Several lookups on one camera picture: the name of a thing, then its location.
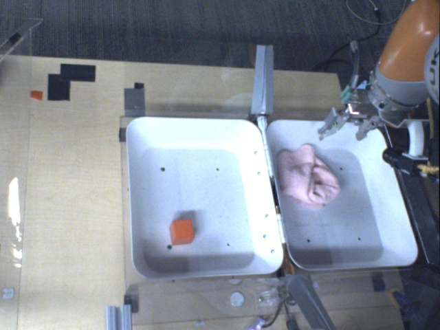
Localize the pale wood board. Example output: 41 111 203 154
0 54 426 330

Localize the orange cube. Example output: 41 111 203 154
168 218 195 246

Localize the thin black and white rod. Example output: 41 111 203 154
256 114 287 245

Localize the pink crumpled cloth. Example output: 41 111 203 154
276 143 342 208

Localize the white plastic tray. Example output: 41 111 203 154
125 116 285 281
265 119 419 272

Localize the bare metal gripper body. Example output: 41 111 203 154
345 80 419 129

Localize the black cylinder on white bracket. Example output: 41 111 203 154
382 120 431 177

